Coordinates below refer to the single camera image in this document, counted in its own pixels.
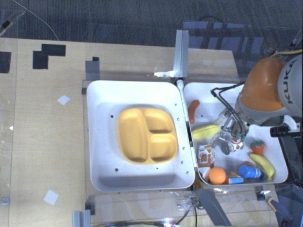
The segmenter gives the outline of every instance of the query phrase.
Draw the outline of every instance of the blue cylinder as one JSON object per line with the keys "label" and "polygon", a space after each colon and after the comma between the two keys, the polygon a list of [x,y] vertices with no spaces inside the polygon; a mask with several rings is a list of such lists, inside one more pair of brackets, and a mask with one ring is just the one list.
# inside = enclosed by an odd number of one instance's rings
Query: blue cylinder
{"label": "blue cylinder", "polygon": [[264,172],[260,169],[248,165],[241,165],[239,167],[239,175],[249,179],[263,178],[265,176]]}

